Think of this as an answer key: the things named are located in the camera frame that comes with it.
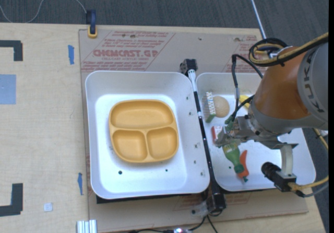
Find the orange carrot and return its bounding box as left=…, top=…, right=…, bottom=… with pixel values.
left=236, top=149, right=250, bottom=183

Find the white plastic tray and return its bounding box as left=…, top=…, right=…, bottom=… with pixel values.
left=195, top=72, right=317, bottom=192
left=85, top=70, right=211, bottom=200

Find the brown cardboard board red print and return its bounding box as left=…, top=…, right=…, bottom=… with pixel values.
left=78, top=29, right=309, bottom=228

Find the orange divided plate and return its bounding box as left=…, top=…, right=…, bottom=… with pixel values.
left=108, top=99, right=180, bottom=164

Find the yellow banana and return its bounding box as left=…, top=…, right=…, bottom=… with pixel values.
left=238, top=94, right=253, bottom=109

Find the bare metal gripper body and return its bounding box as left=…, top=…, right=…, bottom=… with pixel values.
left=226, top=114, right=264, bottom=141

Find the thin black and white rod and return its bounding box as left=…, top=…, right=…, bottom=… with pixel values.
left=187, top=69, right=223, bottom=196

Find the red and white packet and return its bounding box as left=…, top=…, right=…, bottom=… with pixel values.
left=210, top=125, right=226, bottom=145

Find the beige bread roll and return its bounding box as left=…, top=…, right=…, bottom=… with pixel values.
left=212, top=95, right=231, bottom=119

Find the black block with thin wires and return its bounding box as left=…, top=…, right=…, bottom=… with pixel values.
left=207, top=192, right=228, bottom=213
left=180, top=58, right=198, bottom=75

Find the green plastic bottle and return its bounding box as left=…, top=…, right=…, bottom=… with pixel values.
left=222, top=141, right=246, bottom=174

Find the black cylinder on white bracket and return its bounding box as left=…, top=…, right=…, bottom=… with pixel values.
left=261, top=142, right=299, bottom=193

